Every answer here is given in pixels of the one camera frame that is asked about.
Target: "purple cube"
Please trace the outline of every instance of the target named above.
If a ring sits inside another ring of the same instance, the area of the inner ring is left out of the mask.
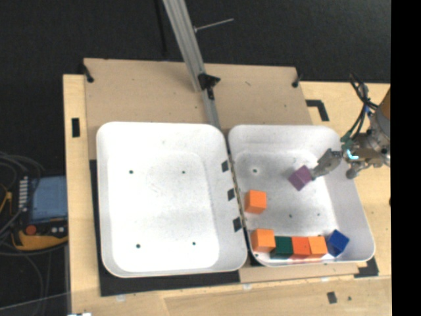
[[[307,183],[312,181],[310,170],[307,166],[303,165],[288,178],[289,182],[300,191]]]

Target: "black clamp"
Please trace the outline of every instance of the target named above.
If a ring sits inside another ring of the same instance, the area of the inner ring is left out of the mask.
[[[219,77],[206,75],[205,73],[198,75],[197,78],[199,79],[200,87],[202,90],[207,90],[208,98],[214,100],[215,96],[213,94],[213,87],[215,87],[215,85],[221,81],[221,79]]]

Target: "black mat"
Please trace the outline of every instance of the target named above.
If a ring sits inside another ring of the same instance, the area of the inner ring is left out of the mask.
[[[109,273],[108,270],[104,267],[101,258],[101,239],[99,234],[98,215],[97,161],[89,161],[89,168],[91,170],[93,214],[95,218],[95,236],[97,241],[99,281],[101,285],[102,296],[146,292],[151,290],[219,286],[221,284],[233,284],[239,282],[238,271],[232,271],[228,273],[173,275],[166,277],[160,276],[147,278],[120,278]]]

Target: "blue cube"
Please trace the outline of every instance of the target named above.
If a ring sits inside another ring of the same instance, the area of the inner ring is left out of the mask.
[[[334,230],[326,240],[328,252],[330,255],[337,257],[340,253],[345,250],[349,242],[349,238],[340,233],[338,230]]]

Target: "green cube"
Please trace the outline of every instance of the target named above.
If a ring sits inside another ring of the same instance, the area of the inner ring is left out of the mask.
[[[289,259],[293,254],[290,236],[275,236],[276,248],[270,252],[271,259]]]

